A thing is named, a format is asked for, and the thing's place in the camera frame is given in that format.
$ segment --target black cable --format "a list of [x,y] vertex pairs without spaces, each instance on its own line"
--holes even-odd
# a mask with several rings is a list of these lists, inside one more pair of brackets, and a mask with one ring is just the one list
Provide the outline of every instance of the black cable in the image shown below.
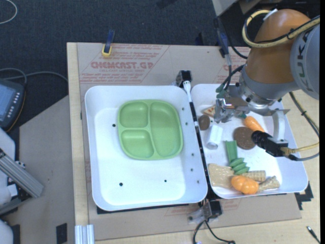
[[221,18],[219,17],[219,22],[220,22],[220,24],[222,25],[222,27],[223,27],[223,30],[224,30],[224,33],[225,33],[225,35],[227,36],[227,39],[228,39],[228,42],[229,42],[229,45],[230,45],[230,47],[233,49],[233,51],[239,56],[239,57],[242,57],[242,58],[244,58],[244,59],[247,59],[247,56],[245,56],[245,55],[242,55],[234,46],[233,46],[233,43],[232,43],[232,41],[231,41],[231,39],[229,38],[229,35],[228,35],[228,33],[227,33],[227,31],[226,31],[226,29],[224,28],[224,25],[223,25],[223,23],[222,23],[222,21],[221,21]]
[[229,69],[229,75],[228,75],[229,79],[227,79],[228,81],[226,82],[226,86],[223,88],[224,90],[227,90],[227,88],[229,87],[231,76],[232,76],[232,66],[228,65],[228,69]]
[[16,69],[16,68],[3,68],[3,69],[0,69],[0,72],[1,71],[17,71],[17,72],[19,72],[20,74],[22,74],[22,76],[19,76],[19,78],[24,78],[24,85],[25,86],[27,85],[27,75],[22,70]]
[[193,244],[197,244],[196,240],[195,240],[195,236],[197,235],[198,230],[200,229],[200,227],[202,226],[202,224],[204,223],[204,221],[200,222],[197,227],[194,230],[193,233]]
[[231,77],[232,77],[235,73],[241,71],[241,70],[243,69],[244,66],[245,66],[245,65],[241,65],[241,66],[235,68],[235,69],[230,73],[230,75],[228,75],[228,77],[224,80],[224,82],[222,83],[222,85],[225,85],[226,83],[230,84]]
[[198,244],[195,240],[196,238],[196,235],[197,235],[197,232],[199,231],[200,227],[202,226],[202,224],[205,223],[209,229],[209,231],[211,232],[211,234],[219,241],[223,241],[227,244],[236,244],[236,242],[234,240],[225,240],[225,239],[222,239],[222,238],[219,238],[217,235],[214,234],[214,232],[212,231],[212,229],[210,228],[209,224],[208,224],[208,220],[205,220],[205,221],[202,221],[200,222],[197,227],[195,228],[194,230],[194,233],[193,233],[193,244]]
[[[279,41],[279,40],[281,40],[281,39],[283,39],[283,38],[285,38],[285,37],[288,37],[288,36],[289,36],[290,34],[292,34],[293,32],[295,32],[295,31],[301,29],[302,27],[304,27],[305,25],[309,24],[310,22],[314,21],[314,20],[317,19],[317,18],[320,18],[320,15],[318,15],[318,16],[316,16],[316,17],[310,19],[309,21],[303,23],[302,25],[298,26],[297,28],[292,29],[292,30],[290,30],[288,33],[283,34],[283,35],[281,35],[281,36],[279,36],[279,37],[277,37],[277,38],[270,39],[270,40],[264,40],[264,41],[258,41],[258,42],[255,42],[255,43],[271,43],[271,42]],[[250,39],[249,35],[248,35],[247,27],[248,27],[248,26],[247,26],[247,20],[246,20],[246,21],[244,22],[245,35],[246,35],[246,38],[247,38],[248,40],[252,41],[252,40]]]
[[[58,73],[56,73],[56,72],[51,72],[51,71],[39,71],[39,72],[33,72],[33,73],[26,74],[26,76],[35,76],[35,75],[41,75],[41,74],[51,74],[51,75],[55,75],[55,76],[58,76],[58,77],[64,79],[66,82],[68,82],[68,79],[65,78],[63,75],[58,74]],[[23,77],[24,77],[24,76],[15,76],[15,77],[6,78],[6,80],[19,79],[19,78],[23,78]]]
[[[294,104],[296,105],[296,107],[299,109],[299,111],[301,112],[301,115],[307,120],[307,122],[309,123],[309,125],[311,126],[311,128],[314,130],[314,132],[316,133],[316,135],[318,136],[318,139],[320,140],[320,137],[319,137],[319,129],[316,125],[316,123],[311,120],[308,115],[306,115],[306,111],[300,106],[299,102],[297,101],[295,95],[293,92],[289,92],[289,95],[292,99],[292,101],[294,102]],[[310,160],[310,159],[313,159],[315,157],[318,157],[319,156],[319,152],[312,155],[312,156],[309,156],[309,157],[305,157],[305,158],[298,158],[294,155],[289,155],[288,158],[290,160],[294,160],[294,161],[306,161],[306,160]]]
[[316,236],[315,232],[309,226],[307,226],[307,229],[308,229],[309,233],[314,237],[314,239],[320,244],[320,240]]
[[236,244],[236,242],[235,242],[234,240],[225,240],[225,239],[222,239],[222,238],[217,237],[217,236],[213,233],[212,229],[210,228],[210,226],[209,226],[209,224],[208,224],[208,221],[205,221],[205,224],[207,225],[207,227],[208,227],[208,229],[210,230],[211,234],[212,234],[212,235],[213,235],[217,240],[220,240],[220,241],[226,242],[226,243],[228,243],[228,244]]

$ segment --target yellow cable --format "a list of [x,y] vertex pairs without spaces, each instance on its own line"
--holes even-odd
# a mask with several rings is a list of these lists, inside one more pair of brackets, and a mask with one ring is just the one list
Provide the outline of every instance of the yellow cable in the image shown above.
[[[316,125],[315,121],[307,114],[306,111],[304,111],[304,109],[301,106],[300,102],[296,99],[294,93],[291,92],[290,94],[291,94],[292,100],[296,102],[297,107],[299,108],[299,110],[303,113],[303,115],[308,120],[310,120],[310,122],[312,122],[312,124],[315,126],[316,130],[319,133],[319,127]],[[293,149],[292,148],[289,148],[289,147],[282,147],[281,148],[281,151],[283,151],[283,153],[284,153],[285,156],[288,156],[290,154],[294,154],[294,153],[297,153],[297,152],[309,150],[309,149],[312,149],[312,148],[315,148],[315,147],[318,147],[318,146],[319,146],[319,142],[317,142],[315,144],[312,144],[312,145],[309,145],[309,146],[304,146],[304,147],[299,147],[299,148],[293,148]]]
[[[258,15],[260,14],[268,14],[270,11],[269,10],[259,10],[256,11],[255,13],[251,14],[247,19],[246,19],[246,27],[250,24],[250,22]],[[308,22],[305,25],[301,25],[300,27],[296,28],[292,33],[288,33],[287,36],[274,41],[274,42],[270,42],[270,43],[255,43],[252,42],[251,40],[249,40],[249,38],[246,35],[246,31],[245,31],[245,25],[243,26],[242,29],[242,36],[243,39],[245,41],[246,44],[248,44],[251,47],[255,47],[255,48],[267,48],[267,47],[272,47],[281,43],[284,43],[288,40],[293,39],[294,37],[296,37],[297,35],[301,34],[302,32],[308,30],[309,28],[312,28],[313,26],[317,25],[320,23],[320,17],[315,18],[314,20]]]

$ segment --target brown toy cookie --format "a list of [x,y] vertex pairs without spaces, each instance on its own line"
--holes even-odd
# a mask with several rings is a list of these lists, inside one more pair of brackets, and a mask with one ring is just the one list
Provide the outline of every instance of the brown toy cookie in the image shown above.
[[237,146],[249,150],[254,148],[255,143],[251,139],[251,135],[254,131],[247,127],[238,127],[234,130],[234,140],[237,142]]
[[206,114],[200,116],[198,122],[199,122],[199,128],[201,130],[207,130],[211,124],[210,118]]

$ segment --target orange toy carrot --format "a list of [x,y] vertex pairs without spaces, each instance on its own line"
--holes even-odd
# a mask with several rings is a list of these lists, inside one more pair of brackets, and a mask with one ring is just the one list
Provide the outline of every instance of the orange toy carrot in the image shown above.
[[261,127],[261,125],[257,122],[257,120],[252,116],[245,117],[244,124],[246,127],[248,127],[253,131],[259,130],[265,132],[264,129]]

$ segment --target toy food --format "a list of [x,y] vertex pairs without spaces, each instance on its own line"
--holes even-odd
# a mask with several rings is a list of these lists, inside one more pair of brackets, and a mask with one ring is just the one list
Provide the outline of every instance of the toy food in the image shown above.
[[278,181],[276,176],[272,176],[259,184],[258,191],[260,192],[269,189],[276,189],[279,187],[280,187],[280,182]]
[[237,142],[236,140],[233,141],[226,141],[225,146],[227,149],[227,156],[229,160],[229,166],[235,172],[235,175],[240,175],[242,173],[248,172],[249,167],[246,166],[247,163],[244,162],[244,158],[238,157],[237,155]]
[[232,187],[231,179],[234,175],[234,171],[231,169],[231,167],[209,164],[208,169],[212,186],[224,187],[228,189]]
[[203,114],[199,117],[199,128],[201,130],[207,130],[210,127],[211,121],[208,115]]
[[265,181],[266,179],[265,170],[248,171],[246,173],[242,173],[241,175],[244,177],[249,177],[254,181]]
[[265,132],[262,126],[257,122],[257,120],[252,116],[247,116],[244,119],[244,125],[253,131],[259,130]]
[[213,117],[214,116],[214,114],[215,114],[215,105],[214,106],[212,106],[212,107],[209,107],[209,108],[207,108],[207,109],[205,109],[204,111],[203,111],[203,113],[204,114],[207,114],[208,116],[210,116],[210,117]]
[[255,194],[258,191],[258,182],[242,175],[235,175],[231,180],[232,186],[243,194]]
[[234,130],[234,140],[237,142],[237,146],[250,150],[255,147],[255,143],[251,139],[253,134],[253,130],[248,127],[238,127]]

